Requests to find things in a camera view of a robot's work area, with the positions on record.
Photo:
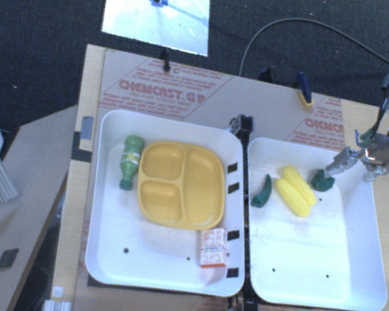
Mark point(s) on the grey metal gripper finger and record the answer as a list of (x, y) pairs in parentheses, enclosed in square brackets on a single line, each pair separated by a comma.
[(371, 175), (342, 162)]

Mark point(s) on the dark green toy broccoli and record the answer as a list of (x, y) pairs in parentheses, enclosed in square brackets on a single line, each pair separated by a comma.
[(322, 181)]

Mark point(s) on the yellow toy corn cob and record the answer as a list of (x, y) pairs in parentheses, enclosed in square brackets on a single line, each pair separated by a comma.
[(293, 198), (299, 184)]

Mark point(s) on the green toy pepper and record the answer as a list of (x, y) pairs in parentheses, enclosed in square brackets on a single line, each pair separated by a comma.
[(262, 196)]

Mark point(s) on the white plastic tray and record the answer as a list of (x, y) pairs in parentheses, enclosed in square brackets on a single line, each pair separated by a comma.
[(148, 251), (306, 260)]

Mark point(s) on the thin black rod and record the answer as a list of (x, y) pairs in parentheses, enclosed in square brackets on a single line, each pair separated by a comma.
[(247, 205)]

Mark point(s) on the yellow divided plate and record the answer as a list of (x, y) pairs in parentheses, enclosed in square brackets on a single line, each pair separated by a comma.
[(196, 185)]

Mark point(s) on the orange and white carton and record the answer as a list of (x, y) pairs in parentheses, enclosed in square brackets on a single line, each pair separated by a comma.
[(214, 249)]

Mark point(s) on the brown cardboard board red print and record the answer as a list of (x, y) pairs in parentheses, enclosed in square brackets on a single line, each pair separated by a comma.
[(197, 95)]

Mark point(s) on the green plastic bottle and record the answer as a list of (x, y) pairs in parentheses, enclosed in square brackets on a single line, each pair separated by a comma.
[(130, 162)]

